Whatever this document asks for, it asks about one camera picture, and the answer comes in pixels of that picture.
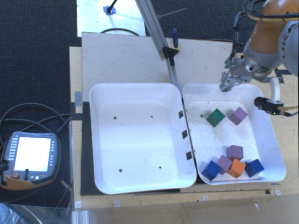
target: block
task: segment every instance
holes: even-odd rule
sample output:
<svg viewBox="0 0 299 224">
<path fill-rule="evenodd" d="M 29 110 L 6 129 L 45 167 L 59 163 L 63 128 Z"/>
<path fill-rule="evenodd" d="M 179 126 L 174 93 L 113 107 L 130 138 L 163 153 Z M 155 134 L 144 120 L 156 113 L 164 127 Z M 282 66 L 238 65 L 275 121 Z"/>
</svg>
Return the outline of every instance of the block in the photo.
<svg viewBox="0 0 299 224">
<path fill-rule="evenodd" d="M 247 116 L 247 113 L 241 109 L 240 107 L 236 109 L 236 111 L 229 116 L 229 119 L 235 124 L 240 124 Z"/>
<path fill-rule="evenodd" d="M 221 167 L 217 163 L 210 161 L 209 165 L 201 174 L 211 181 L 219 174 L 220 170 Z"/>
<path fill-rule="evenodd" d="M 234 159 L 241 160 L 243 158 L 243 147 L 231 145 L 226 149 L 226 157 L 233 161 Z"/>
<path fill-rule="evenodd" d="M 215 109 L 213 113 L 211 113 L 209 115 L 209 117 L 207 118 L 207 121 L 213 126 L 216 127 L 221 120 L 223 120 L 225 117 L 225 115 L 223 113 L 221 113 L 220 110 Z"/>
<path fill-rule="evenodd" d="M 227 173 L 231 176 L 233 176 L 234 178 L 237 178 L 239 176 L 242 175 L 244 169 L 245 169 L 245 164 L 240 162 L 237 159 L 234 159 L 232 166 L 230 167 L 230 169 L 227 171 Z"/>
<path fill-rule="evenodd" d="M 264 170 L 264 167 L 262 166 L 259 159 L 255 159 L 255 160 L 247 163 L 245 170 L 246 170 L 248 176 L 252 177 L 254 174 L 262 172 Z"/>
<path fill-rule="evenodd" d="M 221 167 L 220 174 L 224 175 L 232 165 L 232 161 L 229 160 L 226 156 L 222 155 L 218 160 L 217 164 Z"/>
</svg>

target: button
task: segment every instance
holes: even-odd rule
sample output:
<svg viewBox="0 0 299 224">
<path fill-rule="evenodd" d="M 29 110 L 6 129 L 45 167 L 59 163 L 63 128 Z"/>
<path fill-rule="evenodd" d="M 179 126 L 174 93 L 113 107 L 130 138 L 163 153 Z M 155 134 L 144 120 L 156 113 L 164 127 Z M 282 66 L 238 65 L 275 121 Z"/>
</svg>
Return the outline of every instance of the button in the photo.
<svg viewBox="0 0 299 224">
<path fill-rule="evenodd" d="M 17 171 L 14 171 L 14 172 L 11 174 L 11 178 L 12 178 L 12 179 L 19 179 L 19 178 L 20 178 L 20 173 L 17 172 Z"/>
</svg>

